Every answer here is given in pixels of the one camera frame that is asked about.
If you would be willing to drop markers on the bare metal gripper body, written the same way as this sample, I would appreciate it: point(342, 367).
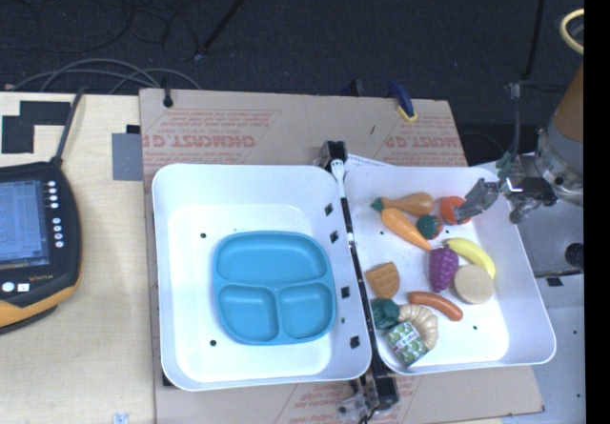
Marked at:
point(548, 181)

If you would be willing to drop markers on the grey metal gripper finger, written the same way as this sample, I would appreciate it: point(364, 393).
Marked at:
point(478, 198)

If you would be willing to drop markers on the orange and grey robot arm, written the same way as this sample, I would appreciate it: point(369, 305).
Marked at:
point(569, 122)

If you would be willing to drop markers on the orange tomato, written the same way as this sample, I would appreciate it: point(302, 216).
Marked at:
point(448, 207)

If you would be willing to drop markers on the red strawberry green top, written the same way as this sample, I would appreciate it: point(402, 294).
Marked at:
point(430, 227)

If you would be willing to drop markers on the yellow banana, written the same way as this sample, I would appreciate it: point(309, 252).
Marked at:
point(476, 254)

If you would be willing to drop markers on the yellow orange squash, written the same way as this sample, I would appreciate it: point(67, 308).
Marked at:
point(413, 204)

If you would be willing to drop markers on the purple grapes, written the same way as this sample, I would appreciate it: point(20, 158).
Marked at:
point(442, 267)

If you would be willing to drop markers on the orange carrot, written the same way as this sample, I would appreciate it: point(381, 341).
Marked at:
point(405, 228)

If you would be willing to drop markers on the tan round biscuit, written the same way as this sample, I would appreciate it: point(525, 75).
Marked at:
point(473, 284)

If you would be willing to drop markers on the orange sausage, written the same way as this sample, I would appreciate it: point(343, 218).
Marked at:
point(436, 305)

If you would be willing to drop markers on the white plastic tray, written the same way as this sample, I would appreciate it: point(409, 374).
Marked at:
point(505, 317)
point(190, 269)

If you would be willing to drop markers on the brown waffle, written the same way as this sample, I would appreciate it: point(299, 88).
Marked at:
point(382, 279)

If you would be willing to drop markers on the beige croissant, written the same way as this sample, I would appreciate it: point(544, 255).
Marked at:
point(426, 319)

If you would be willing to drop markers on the thin black and white rod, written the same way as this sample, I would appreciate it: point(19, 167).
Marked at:
point(352, 250)

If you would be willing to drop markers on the green broccoli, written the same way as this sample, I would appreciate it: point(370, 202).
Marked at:
point(384, 312)

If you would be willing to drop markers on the green and white carton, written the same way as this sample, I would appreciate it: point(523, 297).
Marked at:
point(406, 343)

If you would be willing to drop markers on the brown cardboard board red print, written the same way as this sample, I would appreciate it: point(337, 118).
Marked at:
point(286, 136)

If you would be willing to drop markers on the blue divided plate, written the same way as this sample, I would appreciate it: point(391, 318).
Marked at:
point(274, 286)

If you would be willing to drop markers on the black cylinder on white bracket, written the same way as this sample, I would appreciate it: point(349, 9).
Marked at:
point(575, 256)

